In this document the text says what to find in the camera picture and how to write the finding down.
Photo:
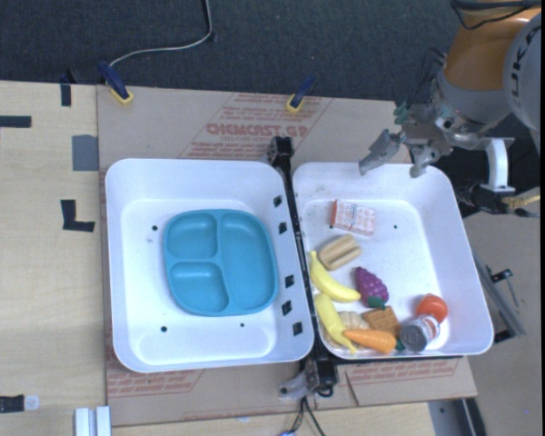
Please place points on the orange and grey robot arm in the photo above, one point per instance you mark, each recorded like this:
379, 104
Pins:
481, 48

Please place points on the blue divided plate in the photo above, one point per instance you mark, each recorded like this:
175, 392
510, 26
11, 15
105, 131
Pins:
220, 261

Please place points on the brown waffle biscuit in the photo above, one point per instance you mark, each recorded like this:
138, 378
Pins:
382, 320

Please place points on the beige croissant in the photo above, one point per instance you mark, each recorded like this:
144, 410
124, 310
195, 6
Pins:
354, 320

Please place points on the orange and white carton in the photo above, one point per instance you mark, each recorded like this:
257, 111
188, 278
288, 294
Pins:
354, 217

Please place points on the orange carrot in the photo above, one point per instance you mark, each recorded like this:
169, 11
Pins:
372, 339

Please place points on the black cylinder on white bracket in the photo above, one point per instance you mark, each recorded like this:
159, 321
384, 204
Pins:
497, 171

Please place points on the tan hot dog bun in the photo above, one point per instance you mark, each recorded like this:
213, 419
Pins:
339, 251

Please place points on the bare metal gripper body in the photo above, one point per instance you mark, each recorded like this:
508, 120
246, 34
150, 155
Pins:
431, 127

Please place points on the purple grapes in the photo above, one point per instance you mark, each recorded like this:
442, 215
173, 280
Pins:
370, 284

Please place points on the thin black rod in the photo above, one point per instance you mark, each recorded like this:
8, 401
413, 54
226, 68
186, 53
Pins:
296, 225

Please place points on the white plastic tray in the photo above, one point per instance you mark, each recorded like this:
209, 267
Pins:
440, 243
136, 261

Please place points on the yellow banana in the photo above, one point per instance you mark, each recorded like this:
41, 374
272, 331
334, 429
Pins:
330, 320
329, 282

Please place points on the small silver can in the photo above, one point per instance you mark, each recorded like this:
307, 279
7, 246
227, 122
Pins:
418, 333

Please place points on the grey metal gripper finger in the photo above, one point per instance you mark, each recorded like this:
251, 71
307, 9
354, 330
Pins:
378, 152
422, 159

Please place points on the brown cardboard board red print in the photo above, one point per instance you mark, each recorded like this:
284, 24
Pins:
172, 125

